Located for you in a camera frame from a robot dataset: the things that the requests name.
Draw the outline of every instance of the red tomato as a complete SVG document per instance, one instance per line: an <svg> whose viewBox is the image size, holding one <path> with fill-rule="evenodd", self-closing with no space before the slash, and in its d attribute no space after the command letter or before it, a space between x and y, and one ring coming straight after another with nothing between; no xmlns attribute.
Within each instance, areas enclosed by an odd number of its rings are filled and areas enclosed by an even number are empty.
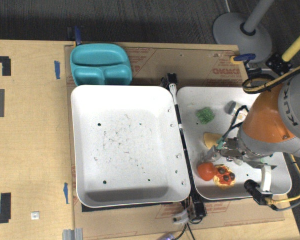
<svg viewBox="0 0 300 240"><path fill-rule="evenodd" d="M218 169L212 162L204 162L198 166L198 173L204 181L209 182L217 175Z"/></svg>

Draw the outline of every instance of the yellow cable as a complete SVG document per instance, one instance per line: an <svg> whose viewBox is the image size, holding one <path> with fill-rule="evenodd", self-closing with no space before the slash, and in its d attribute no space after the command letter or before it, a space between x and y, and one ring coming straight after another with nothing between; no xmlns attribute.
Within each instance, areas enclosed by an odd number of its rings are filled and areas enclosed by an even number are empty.
<svg viewBox="0 0 300 240"><path fill-rule="evenodd" d="M293 155L290 154L290 157L292 159L292 161L294 162L294 165L298 171L298 173L300 174L300 168L296 162L296 159ZM300 199L300 194L297 195L296 197L292 197L292 198L288 198L288 199L284 199L284 200L273 200L272 198L265 198L266 202L268 205L277 205L277 204L282 204L282 203L290 203L290 202L293 202L293 201L296 201L296 200L299 200Z"/></svg>
<svg viewBox="0 0 300 240"><path fill-rule="evenodd" d="M300 51L300 36L298 39L290 46L288 50L282 55L282 59L285 62L289 62L292 58Z"/></svg>
<svg viewBox="0 0 300 240"><path fill-rule="evenodd" d="M289 77L291 74L297 72L300 70L300 66L298 66L297 68L295 68L294 70L292 71L289 71L288 73L280 76L279 78L271 81L271 82L267 82L266 84L263 84L263 85L260 85L258 87L255 87L255 88L250 88L250 87L246 87L244 86L243 89L246 93L255 93L255 92L258 92L258 91L262 91L263 89L267 89L267 88L270 88L271 86L273 86L274 84L276 84L277 82L281 81L282 79L285 79L287 77ZM257 80L257 81L261 81L261 80L267 80L268 79L262 79L262 78L258 78L258 79L252 79L252 80Z"/></svg>

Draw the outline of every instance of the cardboard box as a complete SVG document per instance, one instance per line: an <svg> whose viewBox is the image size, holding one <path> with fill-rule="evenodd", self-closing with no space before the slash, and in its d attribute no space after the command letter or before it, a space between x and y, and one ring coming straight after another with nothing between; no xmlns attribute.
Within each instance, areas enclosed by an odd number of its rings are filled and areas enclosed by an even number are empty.
<svg viewBox="0 0 300 240"><path fill-rule="evenodd" d="M230 57L239 54L236 46L189 44L117 43L123 47L133 70L132 85L159 86L168 73L176 73L178 87L241 87L247 78L243 64ZM83 228L84 239L100 240L181 231L173 216L182 212L180 203L137 208L116 208L84 212L76 192L71 93L76 88L71 75L72 46L65 48L72 182L75 227ZM210 202L208 216L194 230L283 221L284 215L258 206L252 199Z"/></svg>

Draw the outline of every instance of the black corner marker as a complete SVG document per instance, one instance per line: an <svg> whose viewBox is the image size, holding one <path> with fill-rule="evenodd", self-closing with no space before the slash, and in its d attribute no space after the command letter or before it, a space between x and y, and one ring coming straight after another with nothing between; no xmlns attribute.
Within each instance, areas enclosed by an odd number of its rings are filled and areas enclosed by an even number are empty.
<svg viewBox="0 0 300 240"><path fill-rule="evenodd" d="M2 76L11 77L11 59L6 56L0 56L0 63L2 63Z"/></svg>
<svg viewBox="0 0 300 240"><path fill-rule="evenodd" d="M11 220L11 193L2 193L0 200L0 224Z"/></svg>

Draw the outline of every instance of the white square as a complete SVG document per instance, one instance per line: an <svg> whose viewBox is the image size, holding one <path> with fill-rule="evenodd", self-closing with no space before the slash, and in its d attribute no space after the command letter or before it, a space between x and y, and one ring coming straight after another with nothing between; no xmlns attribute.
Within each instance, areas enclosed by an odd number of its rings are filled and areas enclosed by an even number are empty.
<svg viewBox="0 0 300 240"><path fill-rule="evenodd" d="M40 219L40 212L39 211L33 211L31 212L31 219L34 220L39 220Z"/></svg>

